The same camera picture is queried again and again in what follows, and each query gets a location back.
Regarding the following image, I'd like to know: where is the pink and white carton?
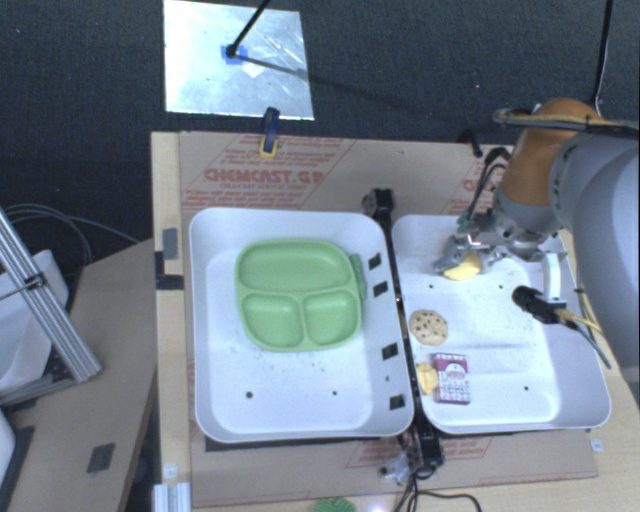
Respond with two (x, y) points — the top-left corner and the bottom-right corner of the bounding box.
(431, 352), (473, 406)

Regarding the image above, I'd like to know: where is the yellow crinkled toy food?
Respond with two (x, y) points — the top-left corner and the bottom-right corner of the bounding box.
(415, 362), (440, 397)

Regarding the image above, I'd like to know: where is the brown chocolate chip biscuit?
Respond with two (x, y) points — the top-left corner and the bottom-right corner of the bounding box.
(408, 309), (449, 347)

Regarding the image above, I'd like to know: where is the brown cardboard board, red print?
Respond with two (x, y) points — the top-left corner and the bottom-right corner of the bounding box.
(178, 130), (600, 509)

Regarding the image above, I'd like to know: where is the yellow toy food piece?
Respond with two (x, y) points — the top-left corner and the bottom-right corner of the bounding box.
(443, 251), (484, 282)

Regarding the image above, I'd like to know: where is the thin black rod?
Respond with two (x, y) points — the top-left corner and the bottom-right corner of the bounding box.
(378, 212), (429, 441)

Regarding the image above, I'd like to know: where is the green divided plate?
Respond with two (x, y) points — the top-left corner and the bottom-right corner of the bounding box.
(234, 238), (369, 353)

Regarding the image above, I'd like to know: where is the white plastic tray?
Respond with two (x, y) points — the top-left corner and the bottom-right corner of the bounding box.
(188, 206), (416, 445)
(391, 214), (613, 435)

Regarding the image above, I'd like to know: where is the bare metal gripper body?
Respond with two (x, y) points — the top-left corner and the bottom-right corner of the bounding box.
(453, 219), (550, 263)

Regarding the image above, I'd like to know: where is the black cylinder on white bracket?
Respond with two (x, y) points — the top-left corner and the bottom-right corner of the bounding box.
(511, 252), (569, 325)

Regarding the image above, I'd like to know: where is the green ribbed toy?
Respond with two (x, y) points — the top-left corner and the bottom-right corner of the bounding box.
(314, 496), (358, 512)

